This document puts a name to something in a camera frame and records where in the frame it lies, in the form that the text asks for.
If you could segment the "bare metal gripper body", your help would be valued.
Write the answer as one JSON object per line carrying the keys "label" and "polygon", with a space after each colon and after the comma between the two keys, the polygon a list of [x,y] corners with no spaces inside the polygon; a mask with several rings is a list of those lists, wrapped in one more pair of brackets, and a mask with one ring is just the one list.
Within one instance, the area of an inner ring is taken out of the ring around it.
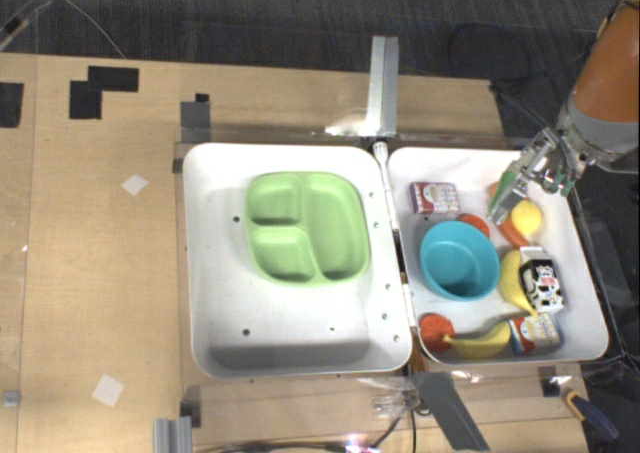
{"label": "bare metal gripper body", "polygon": [[517,192],[527,197],[531,184],[548,194],[568,197],[581,175],[576,153],[566,139],[550,128],[541,130],[521,152]]}

